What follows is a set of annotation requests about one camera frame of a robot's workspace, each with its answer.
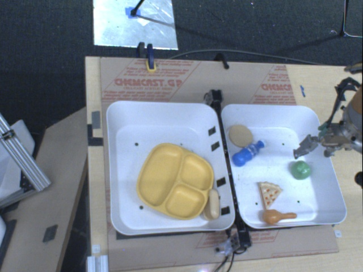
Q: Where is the pizza slice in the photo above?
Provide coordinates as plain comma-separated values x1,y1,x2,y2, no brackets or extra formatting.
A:
257,181,284,210

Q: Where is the green broccoli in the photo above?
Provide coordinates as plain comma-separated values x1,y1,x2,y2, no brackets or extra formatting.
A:
289,160,313,181

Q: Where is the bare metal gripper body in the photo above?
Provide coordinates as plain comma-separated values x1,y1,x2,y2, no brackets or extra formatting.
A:
317,122,363,153

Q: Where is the beige bread roll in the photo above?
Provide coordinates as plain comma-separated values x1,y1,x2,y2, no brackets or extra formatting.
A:
203,188,221,221

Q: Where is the orange chicken drumstick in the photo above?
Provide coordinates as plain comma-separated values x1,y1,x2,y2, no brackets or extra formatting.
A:
261,209,298,226

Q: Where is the thin black rod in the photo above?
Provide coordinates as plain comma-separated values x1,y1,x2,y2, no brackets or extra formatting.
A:
213,100,248,239

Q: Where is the black block with thin wires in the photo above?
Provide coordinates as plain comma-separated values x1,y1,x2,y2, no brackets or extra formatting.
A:
226,227,252,252
204,89,223,106

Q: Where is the yellow divided plate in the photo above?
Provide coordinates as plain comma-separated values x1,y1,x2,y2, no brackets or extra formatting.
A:
136,142,215,220

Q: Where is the brown cardboard board red print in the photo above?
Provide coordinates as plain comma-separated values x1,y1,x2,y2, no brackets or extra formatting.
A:
99,56,340,272

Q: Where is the tan round biscuit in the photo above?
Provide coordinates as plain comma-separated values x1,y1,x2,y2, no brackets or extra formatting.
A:
228,124,254,148

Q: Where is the white plastic tray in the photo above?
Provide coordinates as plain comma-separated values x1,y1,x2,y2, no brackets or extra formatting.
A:
105,100,237,236
220,104,348,230

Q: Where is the blue bottle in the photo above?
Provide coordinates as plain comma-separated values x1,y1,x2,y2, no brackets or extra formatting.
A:
231,139,266,168

